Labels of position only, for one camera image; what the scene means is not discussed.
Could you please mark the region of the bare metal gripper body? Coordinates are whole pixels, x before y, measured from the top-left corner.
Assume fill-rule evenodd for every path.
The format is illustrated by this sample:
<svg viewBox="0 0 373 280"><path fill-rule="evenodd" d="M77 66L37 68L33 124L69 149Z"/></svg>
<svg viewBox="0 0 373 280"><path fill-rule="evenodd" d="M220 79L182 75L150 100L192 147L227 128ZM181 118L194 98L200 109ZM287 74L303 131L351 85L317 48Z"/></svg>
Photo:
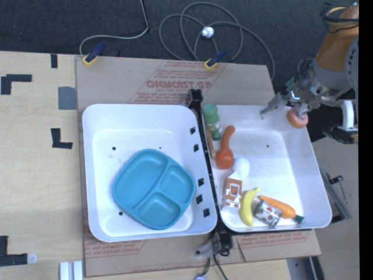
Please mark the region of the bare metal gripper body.
<svg viewBox="0 0 373 280"><path fill-rule="evenodd" d="M309 110L318 109L321 105L311 92L308 79L291 78L287 81L287 92L287 100L293 105L297 104Z"/></svg>

